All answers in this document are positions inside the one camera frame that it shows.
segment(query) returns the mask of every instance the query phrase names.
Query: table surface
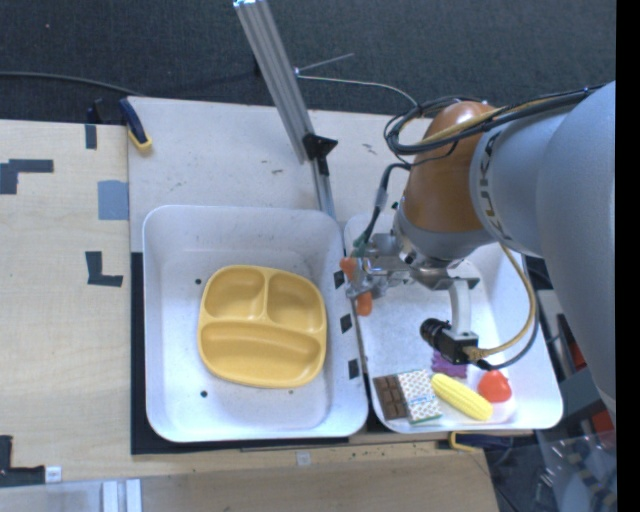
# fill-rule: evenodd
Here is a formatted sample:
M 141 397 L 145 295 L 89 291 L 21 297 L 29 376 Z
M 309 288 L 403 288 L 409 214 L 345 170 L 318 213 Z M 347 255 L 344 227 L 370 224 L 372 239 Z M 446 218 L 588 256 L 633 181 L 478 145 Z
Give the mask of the table surface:
M 183 104 L 184 108 L 193 107 L 193 102 Z M 225 115 L 229 107 L 207 104 L 206 108 Z M 272 119 L 277 115 L 275 109 L 257 109 Z M 345 133 L 351 120 L 361 122 L 366 117 L 322 112 L 311 115 L 318 134 L 327 137 L 335 137 L 329 133 L 332 127 L 341 125 L 336 129 Z M 125 128 L 98 125 L 96 130 L 97 147 L 90 148 L 84 125 L 0 121 L 0 163 L 44 159 L 54 165 L 53 173 L 20 172 L 16 193 L 0 195 L 0 343 L 4 349 L 0 360 L 0 434 L 13 436 L 13 467 L 61 466 L 64 480 L 74 481 L 290 468 L 299 465 L 296 454 L 301 449 L 309 451 L 312 464 L 321 465 L 361 462 L 364 458 L 381 462 L 416 459 L 427 467 L 442 464 L 447 458 L 449 467 L 464 473 L 460 476 L 464 486 L 473 489 L 469 496 L 477 500 L 484 493 L 487 510 L 495 510 L 481 452 L 460 457 L 457 452 L 437 450 L 432 440 L 442 435 L 414 438 L 363 430 L 346 445 L 132 456 L 130 256 L 139 250 L 140 220 L 145 211 L 166 201 L 166 193 L 176 191 L 182 195 L 175 196 L 173 204 L 192 197 L 189 190 L 200 190 L 195 204 L 238 201 L 220 187 L 209 189 L 217 190 L 215 197 L 202 197 L 197 180 L 181 179 L 189 168 L 192 175 L 211 171 L 211 165 L 199 160 L 199 155 L 191 155 L 190 165 L 177 169 L 175 180 L 167 182 L 163 194 L 154 194 L 158 186 L 150 187 L 144 181 L 148 175 L 145 178 L 144 173 L 131 172 L 132 161 L 142 162 L 133 165 L 140 169 L 149 157 L 139 154 L 128 142 Z M 247 140 L 259 146 L 254 155 L 244 151 L 232 158 L 224 144 L 218 146 L 222 151 L 212 149 L 223 163 L 216 166 L 216 172 L 238 176 L 246 169 L 241 184 L 255 184 L 260 174 L 262 185 L 245 187 L 248 193 L 240 205 L 315 208 L 309 168 L 295 159 L 284 128 L 270 135 L 270 145 L 260 144 L 250 130 Z M 348 178 L 344 172 L 332 174 L 339 222 L 371 207 L 381 171 L 394 161 L 391 154 L 380 156 L 385 149 L 380 139 L 353 137 L 344 144 L 340 141 L 333 159 L 330 156 L 330 169 L 332 165 L 348 168 L 354 151 L 362 161 L 362 165 L 350 169 Z M 163 150 L 161 137 L 154 140 L 154 145 L 155 151 Z M 235 169 L 227 165 L 230 159 Z M 244 167 L 237 168 L 238 163 Z M 215 173 L 209 175 L 215 181 Z M 168 178 L 162 173 L 153 177 L 156 182 L 161 179 Z M 400 194 L 403 179 L 392 180 L 392 197 Z M 129 185 L 130 219 L 101 214 L 104 205 L 99 204 L 98 189 L 106 182 Z M 145 186 L 151 191 L 146 197 Z M 285 200 L 274 204 L 269 186 L 282 191 Z M 86 253 L 90 251 L 101 253 L 103 275 L 122 276 L 119 286 L 88 282 Z M 434 487 L 437 482 L 436 472 Z M 459 504 L 464 499 L 458 496 L 454 502 Z

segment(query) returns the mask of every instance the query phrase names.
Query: metal bracket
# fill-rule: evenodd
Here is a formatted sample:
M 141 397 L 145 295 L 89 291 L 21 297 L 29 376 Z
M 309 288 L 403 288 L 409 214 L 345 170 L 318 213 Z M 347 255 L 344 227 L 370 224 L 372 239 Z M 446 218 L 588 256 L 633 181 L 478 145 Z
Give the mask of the metal bracket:
M 326 141 L 330 139 L 317 137 L 314 133 L 295 68 L 289 62 L 267 1 L 235 0 L 233 6 L 298 160 L 300 163 L 311 162 L 318 206 L 335 218 L 326 155 L 337 142 L 331 141 L 333 145 L 327 150 Z M 308 144 L 311 144 L 311 154 L 320 153 L 311 156 L 306 147 Z
M 451 330 L 466 333 L 471 330 L 471 299 L 469 285 L 462 279 L 454 279 L 449 286 L 451 299 Z
M 139 479 L 102 483 L 102 512 L 142 512 Z

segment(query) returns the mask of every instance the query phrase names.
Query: red tomato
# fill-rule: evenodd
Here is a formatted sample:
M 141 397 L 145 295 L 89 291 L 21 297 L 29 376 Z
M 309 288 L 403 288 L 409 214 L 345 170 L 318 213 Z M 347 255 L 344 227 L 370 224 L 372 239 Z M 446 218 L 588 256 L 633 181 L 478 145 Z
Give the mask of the red tomato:
M 491 370 L 485 374 L 478 382 L 478 393 L 489 402 L 506 402 L 511 398 L 511 386 L 508 379 L 498 370 Z

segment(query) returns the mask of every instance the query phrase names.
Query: yellow corn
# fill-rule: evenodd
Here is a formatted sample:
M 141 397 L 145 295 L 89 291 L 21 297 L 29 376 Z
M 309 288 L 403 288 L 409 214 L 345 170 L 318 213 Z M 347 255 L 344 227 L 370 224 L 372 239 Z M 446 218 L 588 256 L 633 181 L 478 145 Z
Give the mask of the yellow corn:
M 431 386 L 440 399 L 471 418 L 486 421 L 493 414 L 491 402 L 444 373 L 434 374 Z

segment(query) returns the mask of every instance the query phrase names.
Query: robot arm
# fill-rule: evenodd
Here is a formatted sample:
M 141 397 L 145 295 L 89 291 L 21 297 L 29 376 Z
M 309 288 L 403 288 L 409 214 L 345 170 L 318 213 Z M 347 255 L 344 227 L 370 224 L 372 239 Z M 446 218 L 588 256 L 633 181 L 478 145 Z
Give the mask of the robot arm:
M 356 247 L 348 293 L 408 280 L 455 290 L 448 270 L 496 241 L 543 258 L 615 424 L 615 82 L 516 107 L 452 102 L 411 147 L 401 128 L 390 148 L 416 156 L 394 227 Z M 443 333 L 460 334 L 445 327 L 423 324 L 423 337 L 439 349 Z M 473 340 L 445 346 L 452 362 L 474 362 Z

